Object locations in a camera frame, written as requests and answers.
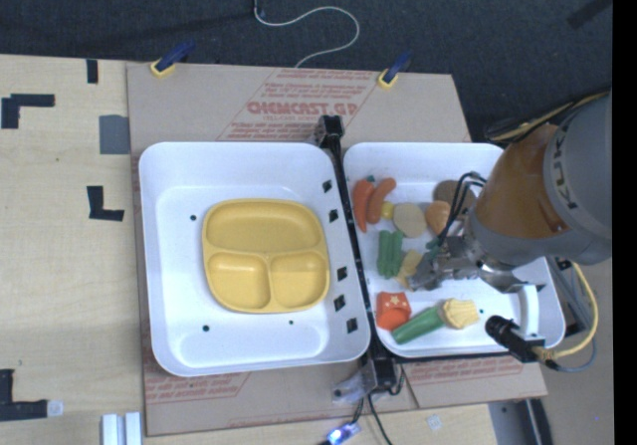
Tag orange sausage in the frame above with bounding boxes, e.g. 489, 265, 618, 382
366, 176, 398, 225

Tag green beans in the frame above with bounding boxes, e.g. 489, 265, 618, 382
375, 229, 406, 280

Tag brown cardboard board red print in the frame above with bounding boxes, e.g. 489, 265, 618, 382
125, 62, 548, 437

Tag yellow divided plate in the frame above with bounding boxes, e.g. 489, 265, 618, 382
200, 198, 331, 316

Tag pale yellow ribbed shell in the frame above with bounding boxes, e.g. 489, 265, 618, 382
437, 298, 481, 332

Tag green cucumber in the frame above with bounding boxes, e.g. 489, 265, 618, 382
390, 306, 446, 346

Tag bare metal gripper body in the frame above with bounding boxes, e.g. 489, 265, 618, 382
444, 235, 522, 294

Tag orange carrot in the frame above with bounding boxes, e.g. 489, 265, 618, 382
352, 176, 376, 235

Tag black cylinder on white bracket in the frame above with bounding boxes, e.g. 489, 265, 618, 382
485, 282, 548, 364

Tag orange bread roll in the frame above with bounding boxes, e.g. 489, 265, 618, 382
424, 199, 452, 236

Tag red fries box with star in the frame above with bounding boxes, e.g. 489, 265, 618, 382
374, 290, 412, 333

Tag thin black rod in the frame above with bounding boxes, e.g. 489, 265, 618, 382
327, 132, 395, 384

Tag pale yellow cheese wedge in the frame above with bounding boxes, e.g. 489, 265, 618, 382
394, 249, 425, 291

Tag beige potato slice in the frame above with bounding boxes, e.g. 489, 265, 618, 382
392, 202, 428, 239

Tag brown biscuit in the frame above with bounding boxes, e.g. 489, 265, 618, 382
432, 179, 477, 211

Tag black block with thin wires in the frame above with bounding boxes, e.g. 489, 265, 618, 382
366, 356, 405, 395
313, 114, 346, 150

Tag white plastic tray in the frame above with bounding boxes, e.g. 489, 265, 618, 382
342, 140, 567, 360
137, 140, 372, 378

